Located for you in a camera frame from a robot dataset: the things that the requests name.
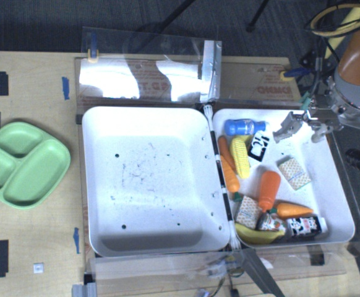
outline red-orange bottle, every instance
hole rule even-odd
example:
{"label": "red-orange bottle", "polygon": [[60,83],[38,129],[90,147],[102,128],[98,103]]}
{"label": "red-orange bottle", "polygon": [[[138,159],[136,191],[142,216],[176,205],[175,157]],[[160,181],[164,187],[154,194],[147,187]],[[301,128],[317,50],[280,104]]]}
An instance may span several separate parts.
{"label": "red-orange bottle", "polygon": [[280,175],[276,171],[265,171],[261,176],[259,207],[262,212],[272,209],[278,194]]}

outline orange object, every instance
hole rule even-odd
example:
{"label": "orange object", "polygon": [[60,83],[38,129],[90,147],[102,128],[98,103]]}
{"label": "orange object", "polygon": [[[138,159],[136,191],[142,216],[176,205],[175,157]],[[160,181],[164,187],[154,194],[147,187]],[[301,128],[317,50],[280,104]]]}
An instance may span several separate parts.
{"label": "orange object", "polygon": [[276,212],[278,216],[282,219],[289,219],[299,218],[303,215],[313,213],[314,211],[311,208],[304,207],[302,205],[294,205],[282,202],[278,204],[276,208],[273,208],[271,210],[271,213],[274,212]]}
{"label": "orange object", "polygon": [[272,209],[280,185],[280,175],[276,171],[265,171],[261,176],[259,207],[262,212]]}
{"label": "orange object", "polygon": [[217,140],[218,149],[220,150],[220,155],[225,158],[229,166],[236,172],[236,165],[233,156],[229,152],[228,142],[225,136],[220,136]]}
{"label": "orange object", "polygon": [[238,177],[236,177],[235,172],[230,167],[228,162],[225,160],[224,156],[220,155],[220,157],[221,157],[221,165],[223,167],[224,180],[227,190],[230,192],[237,192],[241,187]]}

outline transparent acrylic sheet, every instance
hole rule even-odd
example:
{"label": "transparent acrylic sheet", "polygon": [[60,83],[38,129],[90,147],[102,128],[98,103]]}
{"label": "transparent acrylic sheet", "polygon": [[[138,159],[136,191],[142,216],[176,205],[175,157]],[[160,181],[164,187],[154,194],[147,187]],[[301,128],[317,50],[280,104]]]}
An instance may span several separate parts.
{"label": "transparent acrylic sheet", "polygon": [[[344,260],[349,258],[343,246],[322,246],[324,265],[311,266],[306,247],[259,250],[258,256],[274,280],[291,280],[346,273]],[[241,259],[232,252],[144,255],[139,257],[89,260],[99,296],[134,296],[169,291],[215,291],[224,279],[228,286],[253,284],[242,271]]]}
{"label": "transparent acrylic sheet", "polygon": [[220,95],[219,41],[84,28],[82,52],[79,108],[90,108],[91,98],[94,105],[203,103]]}

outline yellow corn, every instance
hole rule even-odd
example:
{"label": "yellow corn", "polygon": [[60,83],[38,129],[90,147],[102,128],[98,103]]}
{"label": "yellow corn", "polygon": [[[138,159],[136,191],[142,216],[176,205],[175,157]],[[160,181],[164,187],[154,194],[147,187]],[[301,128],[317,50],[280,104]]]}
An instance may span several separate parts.
{"label": "yellow corn", "polygon": [[240,178],[248,178],[250,175],[250,163],[249,156],[247,155],[247,149],[242,137],[235,136],[230,145],[229,152],[232,154],[236,172]]}

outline black floor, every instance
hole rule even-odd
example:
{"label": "black floor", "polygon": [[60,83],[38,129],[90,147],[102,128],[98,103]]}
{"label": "black floor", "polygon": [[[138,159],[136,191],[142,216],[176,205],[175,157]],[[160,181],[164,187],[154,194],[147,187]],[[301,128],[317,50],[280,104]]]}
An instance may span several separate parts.
{"label": "black floor", "polygon": [[[0,0],[0,51],[79,52],[82,27],[133,31],[164,20],[184,0]],[[181,35],[221,40],[223,55],[287,57],[292,67],[313,49],[315,36],[307,21],[327,0],[271,0],[252,33],[246,26],[262,0],[196,0],[170,26]],[[338,48],[346,46],[347,39]],[[344,129],[334,137],[338,158],[360,149],[360,131]],[[360,244],[360,172],[348,165],[338,170],[358,226]]]}

